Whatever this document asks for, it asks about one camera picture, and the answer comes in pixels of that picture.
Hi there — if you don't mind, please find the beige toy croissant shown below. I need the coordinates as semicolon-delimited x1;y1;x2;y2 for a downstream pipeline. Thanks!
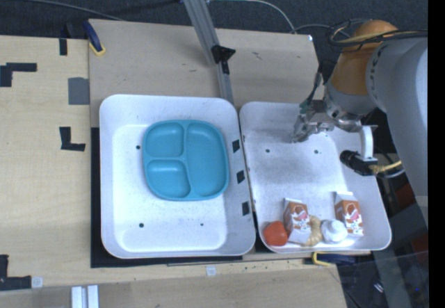
301;214;324;248

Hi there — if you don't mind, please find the pale wood board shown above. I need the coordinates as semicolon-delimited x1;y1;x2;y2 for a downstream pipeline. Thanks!
88;18;372;268

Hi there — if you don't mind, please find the black cylinder on white bracket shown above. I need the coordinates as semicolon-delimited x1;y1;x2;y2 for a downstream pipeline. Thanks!
339;124;380;177

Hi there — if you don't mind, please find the blue divided plate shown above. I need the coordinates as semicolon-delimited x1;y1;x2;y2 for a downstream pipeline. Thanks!
141;119;231;202

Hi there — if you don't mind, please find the white plastic tray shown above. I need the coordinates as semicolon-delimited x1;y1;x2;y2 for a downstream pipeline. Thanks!
99;93;257;260
238;101;393;255

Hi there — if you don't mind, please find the red toy tomato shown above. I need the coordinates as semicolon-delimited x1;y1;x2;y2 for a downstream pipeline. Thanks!
262;220;289;247

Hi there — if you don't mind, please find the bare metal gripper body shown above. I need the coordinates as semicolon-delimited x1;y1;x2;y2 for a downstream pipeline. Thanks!
299;99;363;133

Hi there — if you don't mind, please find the orange and white carton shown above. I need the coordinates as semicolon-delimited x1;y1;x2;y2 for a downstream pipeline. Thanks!
333;191;365;238
282;197;312;245

